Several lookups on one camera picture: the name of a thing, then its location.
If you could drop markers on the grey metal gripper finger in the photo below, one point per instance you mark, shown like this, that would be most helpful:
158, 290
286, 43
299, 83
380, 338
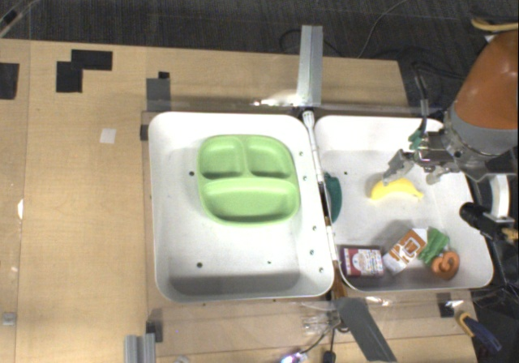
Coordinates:
399, 163
436, 177

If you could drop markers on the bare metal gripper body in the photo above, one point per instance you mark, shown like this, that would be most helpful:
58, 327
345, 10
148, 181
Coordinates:
438, 152

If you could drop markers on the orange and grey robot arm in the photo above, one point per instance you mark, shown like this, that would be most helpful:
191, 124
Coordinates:
492, 82

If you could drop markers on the white plastic tray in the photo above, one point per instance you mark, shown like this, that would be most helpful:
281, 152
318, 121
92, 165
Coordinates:
243, 252
405, 138

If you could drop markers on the yellow banana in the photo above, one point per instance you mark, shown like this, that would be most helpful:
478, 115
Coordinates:
395, 190

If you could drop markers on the green toy broccoli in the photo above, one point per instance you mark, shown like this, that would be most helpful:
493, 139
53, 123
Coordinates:
434, 244

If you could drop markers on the dark green toy vegetable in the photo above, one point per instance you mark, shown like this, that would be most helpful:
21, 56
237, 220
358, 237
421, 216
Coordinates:
335, 195

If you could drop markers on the brown and white carton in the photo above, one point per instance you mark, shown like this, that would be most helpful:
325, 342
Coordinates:
405, 250

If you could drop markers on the thin black and white rod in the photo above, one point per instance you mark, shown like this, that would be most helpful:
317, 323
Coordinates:
314, 150

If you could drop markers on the orange pretzel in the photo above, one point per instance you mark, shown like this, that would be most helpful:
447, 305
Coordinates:
446, 266

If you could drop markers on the maroon carton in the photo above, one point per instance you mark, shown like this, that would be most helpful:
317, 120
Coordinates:
361, 261

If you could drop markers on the green divided plate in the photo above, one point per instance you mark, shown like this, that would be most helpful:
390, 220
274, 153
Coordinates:
249, 195

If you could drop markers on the black cylinder on white bracket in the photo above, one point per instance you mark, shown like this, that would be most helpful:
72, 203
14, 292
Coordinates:
478, 215

